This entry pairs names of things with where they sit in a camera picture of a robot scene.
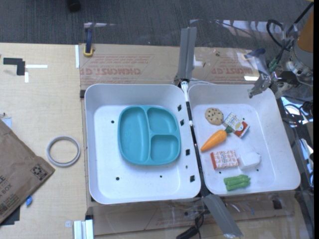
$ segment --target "teal plate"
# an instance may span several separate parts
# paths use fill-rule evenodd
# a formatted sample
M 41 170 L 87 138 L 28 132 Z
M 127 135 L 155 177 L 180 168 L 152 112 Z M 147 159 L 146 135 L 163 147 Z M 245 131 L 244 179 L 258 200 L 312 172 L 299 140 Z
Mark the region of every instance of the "teal plate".
M 137 165 L 164 165 L 177 159 L 180 134 L 174 115 L 160 107 L 130 106 L 119 117 L 120 153 Z

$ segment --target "wooden table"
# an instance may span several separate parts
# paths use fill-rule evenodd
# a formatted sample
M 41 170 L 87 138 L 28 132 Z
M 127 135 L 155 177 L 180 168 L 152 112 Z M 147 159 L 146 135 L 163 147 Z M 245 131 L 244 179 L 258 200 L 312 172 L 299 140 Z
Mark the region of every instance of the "wooden table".
M 55 137 L 77 139 L 83 153 L 80 73 L 76 68 L 75 45 L 0 43 L 0 112 L 12 118 L 12 130 L 38 156 L 46 160 L 46 147 Z M 3 58 L 22 58 L 26 65 L 48 65 L 29 69 L 29 81 L 16 75 L 16 66 Z M 52 156 L 66 162 L 75 147 L 56 143 Z M 55 167 L 54 174 L 33 195 L 29 207 L 21 206 L 20 221 L 1 226 L 0 238 L 71 239 L 68 221 L 84 220 L 87 211 L 84 156 L 68 168 Z M 238 222 L 245 238 L 309 238 L 295 199 L 295 214 Z M 175 238 L 187 228 L 125 233 L 97 238 Z M 205 225 L 202 237 L 225 238 L 216 224 Z

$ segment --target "brown paper bag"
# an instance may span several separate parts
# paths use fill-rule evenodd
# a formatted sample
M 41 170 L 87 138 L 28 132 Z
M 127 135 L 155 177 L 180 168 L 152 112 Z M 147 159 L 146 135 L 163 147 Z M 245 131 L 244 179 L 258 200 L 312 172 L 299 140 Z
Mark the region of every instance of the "brown paper bag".
M 0 223 L 54 171 L 0 120 Z

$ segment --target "gray carpet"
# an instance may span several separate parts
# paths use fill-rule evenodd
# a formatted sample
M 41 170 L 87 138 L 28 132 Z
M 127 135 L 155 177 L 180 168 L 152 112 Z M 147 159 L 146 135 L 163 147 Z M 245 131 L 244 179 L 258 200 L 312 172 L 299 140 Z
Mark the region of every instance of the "gray carpet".
M 111 23 L 94 35 L 96 43 L 179 46 L 180 29 L 192 19 L 293 23 L 305 0 L 80 0 L 70 12 L 66 0 L 0 0 L 0 42 L 76 44 L 85 22 Z M 201 21 L 197 44 L 245 46 L 214 23 Z

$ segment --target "tape roll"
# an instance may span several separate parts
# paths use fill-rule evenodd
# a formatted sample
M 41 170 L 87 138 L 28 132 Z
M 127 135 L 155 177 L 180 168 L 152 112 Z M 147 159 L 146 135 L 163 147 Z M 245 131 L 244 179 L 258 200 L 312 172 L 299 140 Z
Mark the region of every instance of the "tape roll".
M 54 160 L 51 156 L 51 153 L 50 153 L 50 150 L 51 150 L 51 147 L 53 146 L 53 144 L 55 144 L 57 141 L 61 141 L 61 140 L 67 140 L 67 141 L 70 141 L 72 143 L 75 144 L 75 146 L 77 147 L 77 154 L 75 156 L 75 158 L 73 158 L 71 161 L 69 162 L 65 162 L 65 163 L 61 163 L 61 162 L 57 162 L 56 160 Z M 81 154 L 81 147 L 80 147 L 80 144 L 79 142 L 74 139 L 73 137 L 71 136 L 68 136 L 68 135 L 62 135 L 62 136 L 58 136 L 56 138 L 54 138 L 47 146 L 46 148 L 46 155 L 49 159 L 49 161 L 56 165 L 56 166 L 59 166 L 59 167 L 68 167 L 70 165 L 73 165 L 80 157 L 80 154 Z

